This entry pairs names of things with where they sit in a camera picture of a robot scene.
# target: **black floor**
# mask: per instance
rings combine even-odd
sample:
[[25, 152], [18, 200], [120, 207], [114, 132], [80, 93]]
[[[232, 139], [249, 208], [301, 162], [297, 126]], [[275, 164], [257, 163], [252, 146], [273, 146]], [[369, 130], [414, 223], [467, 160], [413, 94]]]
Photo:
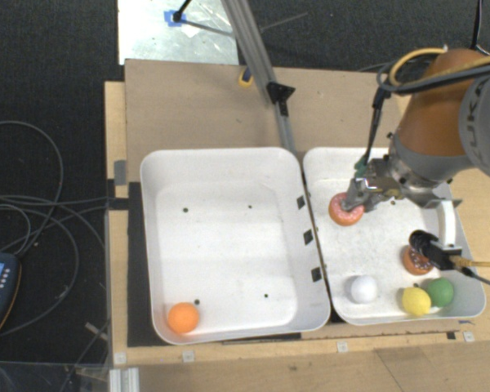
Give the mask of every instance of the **black floor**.
[[[476, 0], [250, 0], [259, 26], [307, 16], [264, 33], [274, 65], [361, 69], [425, 46], [470, 44]], [[481, 45], [490, 51], [490, 0]], [[65, 165], [62, 201], [106, 195], [103, 83], [123, 79], [117, 62], [116, 0], [0, 0], [0, 121], [42, 128]], [[59, 184], [51, 146], [34, 130], [0, 126], [0, 194], [52, 199]], [[101, 206], [77, 205], [73, 208]], [[57, 212], [57, 217], [68, 214]], [[103, 212], [87, 215], [103, 234]], [[33, 217], [36, 228], [42, 221]], [[14, 212], [0, 213], [0, 248], [25, 231]], [[106, 320], [103, 248], [77, 220], [80, 267], [62, 304], [23, 330], [0, 337], [0, 360], [72, 363], [93, 337], [86, 323]], [[24, 259], [24, 277], [5, 331], [41, 314], [65, 292], [74, 271], [72, 242], [47, 229]], [[97, 341], [84, 362], [97, 363]]]

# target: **black bracket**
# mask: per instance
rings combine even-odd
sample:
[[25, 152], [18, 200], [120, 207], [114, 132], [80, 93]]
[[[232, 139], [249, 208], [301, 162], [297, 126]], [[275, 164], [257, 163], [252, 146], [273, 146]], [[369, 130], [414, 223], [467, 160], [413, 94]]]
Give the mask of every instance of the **black bracket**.
[[294, 87], [285, 86], [277, 82], [267, 84], [267, 92], [269, 93], [270, 101], [279, 104], [279, 110], [282, 116], [288, 116], [287, 100], [292, 93], [296, 91]]

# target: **blue tape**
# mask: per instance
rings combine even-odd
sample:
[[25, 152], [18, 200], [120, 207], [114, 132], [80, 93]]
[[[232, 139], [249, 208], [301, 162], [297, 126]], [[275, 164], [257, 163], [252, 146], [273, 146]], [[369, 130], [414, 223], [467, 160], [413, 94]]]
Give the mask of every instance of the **blue tape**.
[[178, 28], [178, 27], [180, 27], [181, 26], [181, 22], [185, 22], [187, 20], [187, 16], [185, 15], [185, 13], [182, 13], [181, 14], [181, 22], [175, 22], [172, 19], [172, 16], [175, 13], [176, 13], [176, 10], [168, 10], [168, 11], [163, 12], [163, 17], [165, 18], [165, 21], [172, 28]]

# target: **yellow ball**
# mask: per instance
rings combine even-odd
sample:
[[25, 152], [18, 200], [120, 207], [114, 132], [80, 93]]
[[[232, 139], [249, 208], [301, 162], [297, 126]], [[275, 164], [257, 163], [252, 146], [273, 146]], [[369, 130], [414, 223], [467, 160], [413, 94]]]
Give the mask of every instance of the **yellow ball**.
[[428, 293], [419, 287], [407, 287], [403, 292], [402, 302], [403, 308], [417, 317], [428, 314], [432, 306]]

